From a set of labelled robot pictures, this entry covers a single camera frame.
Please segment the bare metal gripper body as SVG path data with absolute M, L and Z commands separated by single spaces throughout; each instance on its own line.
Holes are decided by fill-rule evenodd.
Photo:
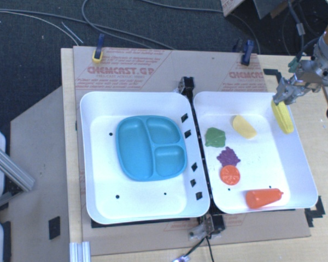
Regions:
M 292 77 L 281 78 L 279 90 L 281 92 L 316 91 L 322 86 L 328 87 L 328 61 L 320 59 L 292 60 L 289 64 Z

